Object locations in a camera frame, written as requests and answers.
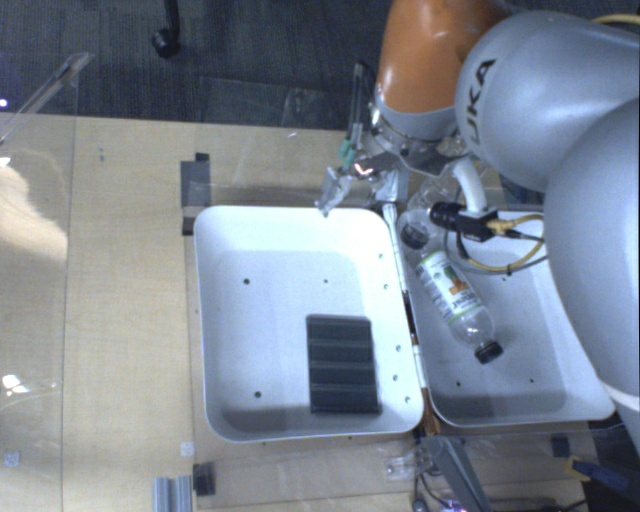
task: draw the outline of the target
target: bottle cap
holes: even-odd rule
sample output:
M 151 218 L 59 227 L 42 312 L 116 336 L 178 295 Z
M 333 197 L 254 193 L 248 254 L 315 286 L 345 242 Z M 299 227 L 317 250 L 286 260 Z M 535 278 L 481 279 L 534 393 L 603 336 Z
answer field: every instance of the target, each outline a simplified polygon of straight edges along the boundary
M 400 233 L 402 243 L 411 249 L 422 249 L 429 241 L 429 235 L 412 224 L 405 224 Z
M 487 345 L 476 349 L 475 356 L 482 364 L 487 364 L 493 361 L 495 358 L 502 355 L 504 350 L 497 341 L 492 341 Z

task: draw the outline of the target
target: black carpet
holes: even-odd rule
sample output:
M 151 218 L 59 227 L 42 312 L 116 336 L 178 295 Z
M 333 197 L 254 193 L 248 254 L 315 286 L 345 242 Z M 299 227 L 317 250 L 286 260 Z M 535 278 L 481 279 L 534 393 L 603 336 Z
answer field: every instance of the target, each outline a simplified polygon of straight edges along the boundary
M 1 2 L 0 49 L 34 77 L 55 69 L 62 55 L 91 52 L 95 58 L 81 78 L 80 115 L 342 129 L 353 64 L 377 66 L 390 5 L 179 2 L 183 50 L 170 60 L 150 44 L 166 25 L 162 0 Z M 638 8 L 637 0 L 511 3 L 588 18 Z M 27 94 L 28 88 L 12 87 Z

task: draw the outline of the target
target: yellow cable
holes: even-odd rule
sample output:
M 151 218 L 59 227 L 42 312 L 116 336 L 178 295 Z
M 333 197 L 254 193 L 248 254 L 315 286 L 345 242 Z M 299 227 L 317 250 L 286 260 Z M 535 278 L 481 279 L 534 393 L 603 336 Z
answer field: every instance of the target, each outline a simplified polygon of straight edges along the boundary
M 640 16 L 637 14 L 607 14 L 592 19 L 594 23 L 629 23 L 630 25 L 640 25 Z
M 531 213 L 528 215 L 523 215 L 514 220 L 502 220 L 502 219 L 494 219 L 487 222 L 487 227 L 493 230 L 497 235 L 501 235 L 505 231 L 509 229 L 513 229 L 520 224 L 524 224 L 525 222 L 530 222 L 532 220 L 544 221 L 544 217 L 539 213 Z M 544 238 L 544 232 L 540 235 L 540 238 Z M 544 240 L 540 240 L 533 246 L 533 248 L 525 254 L 522 258 L 509 265 L 500 265 L 500 266 L 492 266 L 485 265 L 484 263 L 480 263 L 479 261 L 469 257 L 467 261 L 471 263 L 474 267 L 480 268 L 482 270 L 489 270 L 491 272 L 507 272 L 511 273 L 512 270 L 524 265 L 527 261 L 533 258 L 536 253 L 540 250 L 540 248 L 544 245 Z

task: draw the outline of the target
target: white tube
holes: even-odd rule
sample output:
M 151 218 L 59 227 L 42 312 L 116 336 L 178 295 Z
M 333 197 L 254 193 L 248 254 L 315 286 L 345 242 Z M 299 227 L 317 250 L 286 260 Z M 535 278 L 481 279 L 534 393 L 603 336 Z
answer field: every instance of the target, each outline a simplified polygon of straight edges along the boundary
M 470 157 L 461 158 L 455 163 L 453 175 L 460 182 L 464 197 L 467 200 L 467 211 L 479 213 L 487 209 L 487 198 L 480 176 L 473 166 Z

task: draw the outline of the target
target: bottle label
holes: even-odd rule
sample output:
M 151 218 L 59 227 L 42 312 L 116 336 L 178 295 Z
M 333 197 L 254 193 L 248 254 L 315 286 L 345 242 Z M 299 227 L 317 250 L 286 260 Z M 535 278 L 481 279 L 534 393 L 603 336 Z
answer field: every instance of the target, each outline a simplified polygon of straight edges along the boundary
M 426 272 L 438 288 L 444 301 L 440 305 L 440 312 L 446 322 L 451 323 L 481 305 L 478 296 L 458 276 L 444 251 L 431 253 L 420 262 L 418 269 L 420 274 Z

